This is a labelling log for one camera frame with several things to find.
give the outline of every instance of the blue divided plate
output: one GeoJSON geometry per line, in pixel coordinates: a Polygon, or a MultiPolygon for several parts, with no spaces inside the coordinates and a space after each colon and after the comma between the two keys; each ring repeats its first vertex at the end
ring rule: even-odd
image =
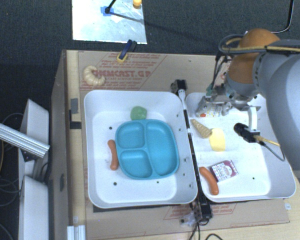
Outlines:
{"type": "Polygon", "coordinates": [[[124,174],[137,180],[170,176],[179,167],[175,136],[165,122],[132,120],[115,133],[119,165],[124,174]]]}

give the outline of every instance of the orange ball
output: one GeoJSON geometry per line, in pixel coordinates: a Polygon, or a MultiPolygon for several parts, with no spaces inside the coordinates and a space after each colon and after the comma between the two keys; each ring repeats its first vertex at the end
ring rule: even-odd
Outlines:
{"type": "Polygon", "coordinates": [[[133,6],[139,7],[142,3],[142,0],[133,0],[132,3],[133,3],[133,6]]]}

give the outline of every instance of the sausage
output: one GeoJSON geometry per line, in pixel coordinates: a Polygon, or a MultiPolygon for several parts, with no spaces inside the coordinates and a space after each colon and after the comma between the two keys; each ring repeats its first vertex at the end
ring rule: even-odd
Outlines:
{"type": "Polygon", "coordinates": [[[110,169],[115,171],[119,167],[119,160],[118,160],[118,155],[117,155],[117,149],[116,149],[116,142],[113,139],[110,139],[108,141],[108,146],[111,150],[112,154],[112,161],[110,164],[110,169]]]}
{"type": "Polygon", "coordinates": [[[219,187],[218,187],[217,181],[216,181],[215,177],[212,175],[212,173],[205,167],[200,167],[199,172],[205,178],[205,180],[208,182],[211,194],[214,196],[218,195],[219,187]]]}

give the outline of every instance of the green object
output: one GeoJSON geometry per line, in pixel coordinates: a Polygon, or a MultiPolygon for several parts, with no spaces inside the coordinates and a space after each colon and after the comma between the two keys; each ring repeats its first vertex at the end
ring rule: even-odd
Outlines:
{"type": "Polygon", "coordinates": [[[147,110],[142,106],[135,106],[130,113],[131,120],[146,119],[147,110]]]}

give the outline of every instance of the yellow sponge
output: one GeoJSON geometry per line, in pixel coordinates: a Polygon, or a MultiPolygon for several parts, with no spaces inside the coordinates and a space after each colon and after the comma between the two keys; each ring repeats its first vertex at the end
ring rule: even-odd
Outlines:
{"type": "Polygon", "coordinates": [[[220,128],[212,129],[212,134],[209,136],[209,142],[212,150],[214,151],[226,150],[226,139],[224,131],[220,128]]]}

